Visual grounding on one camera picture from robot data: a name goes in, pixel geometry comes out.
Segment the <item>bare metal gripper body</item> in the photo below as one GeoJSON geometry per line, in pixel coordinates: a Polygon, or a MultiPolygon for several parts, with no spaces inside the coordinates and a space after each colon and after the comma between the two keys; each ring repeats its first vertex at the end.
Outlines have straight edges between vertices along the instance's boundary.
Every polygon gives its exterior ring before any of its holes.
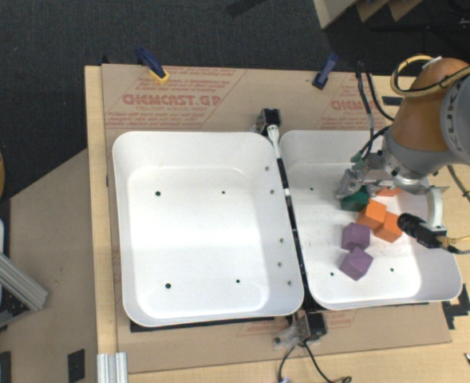
{"type": "Polygon", "coordinates": [[[416,173],[404,166],[387,152],[370,153],[353,166],[358,183],[372,183],[383,190],[401,189],[410,194],[426,194],[431,186],[426,175],[416,173]]]}

